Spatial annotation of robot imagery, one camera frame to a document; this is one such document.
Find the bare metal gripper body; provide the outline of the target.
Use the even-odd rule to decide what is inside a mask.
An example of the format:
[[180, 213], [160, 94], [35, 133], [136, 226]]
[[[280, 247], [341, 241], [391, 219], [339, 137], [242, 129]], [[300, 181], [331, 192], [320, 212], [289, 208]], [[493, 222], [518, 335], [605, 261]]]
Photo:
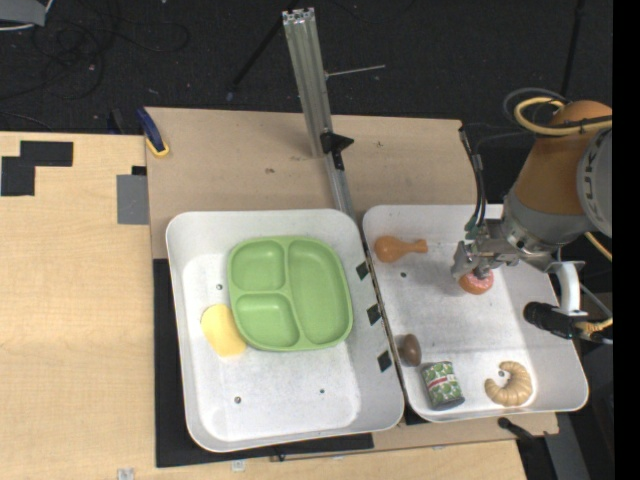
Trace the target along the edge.
[[539, 237], [515, 218], [471, 218], [464, 226], [465, 239], [476, 256], [476, 267], [515, 265], [539, 250]]

